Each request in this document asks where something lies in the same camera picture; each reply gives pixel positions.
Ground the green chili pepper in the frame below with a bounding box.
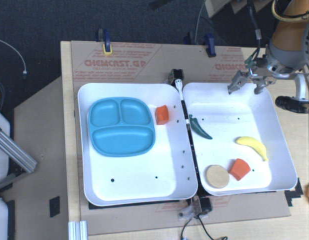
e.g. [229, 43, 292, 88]
[188, 114, 213, 140]

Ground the white plastic tray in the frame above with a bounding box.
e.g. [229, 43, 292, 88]
[181, 81, 298, 197]
[77, 82, 199, 207]

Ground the orange wedge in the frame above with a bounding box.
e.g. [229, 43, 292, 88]
[228, 158, 252, 182]

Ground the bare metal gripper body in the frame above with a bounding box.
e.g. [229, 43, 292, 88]
[248, 56, 299, 82]

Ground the orange block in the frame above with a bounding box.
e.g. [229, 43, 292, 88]
[154, 104, 170, 126]

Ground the black block with thin wires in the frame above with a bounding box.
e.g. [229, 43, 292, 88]
[165, 68, 184, 84]
[178, 196, 213, 221]

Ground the black cylinder on white bracket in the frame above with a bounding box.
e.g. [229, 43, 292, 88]
[274, 73, 309, 114]

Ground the brown cardboard board red print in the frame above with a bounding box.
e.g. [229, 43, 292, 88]
[70, 40, 292, 236]

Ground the thin black and white rod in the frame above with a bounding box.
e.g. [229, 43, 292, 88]
[174, 79, 203, 197]

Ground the tan round biscuit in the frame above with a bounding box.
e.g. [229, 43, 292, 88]
[205, 164, 230, 189]

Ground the yellow banana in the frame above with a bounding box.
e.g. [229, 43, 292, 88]
[235, 135, 269, 162]

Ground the blue divided plate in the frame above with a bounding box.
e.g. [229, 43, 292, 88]
[88, 96, 156, 158]

